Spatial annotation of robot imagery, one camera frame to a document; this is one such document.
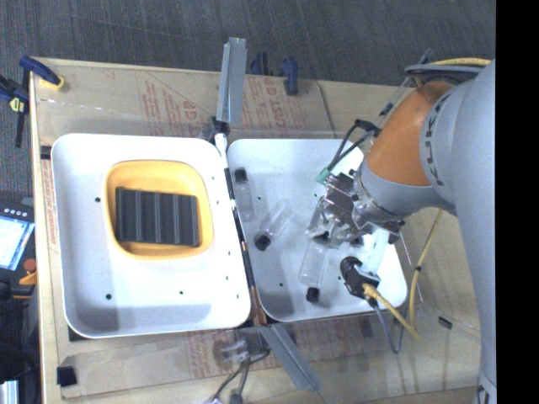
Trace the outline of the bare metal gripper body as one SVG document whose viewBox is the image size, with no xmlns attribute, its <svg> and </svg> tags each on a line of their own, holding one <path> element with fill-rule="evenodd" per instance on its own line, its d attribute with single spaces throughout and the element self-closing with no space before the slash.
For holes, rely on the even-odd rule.
<svg viewBox="0 0 539 404">
<path fill-rule="evenodd" d="M 328 220 L 328 235 L 332 222 L 340 221 L 350 226 L 346 242 L 359 240 L 364 235 L 373 235 L 379 230 L 388 233 L 390 244 L 400 238 L 403 219 L 384 210 L 367 192 L 359 178 L 353 179 L 344 173 L 338 176 L 330 174 L 325 188 L 322 206 Z"/>
</svg>

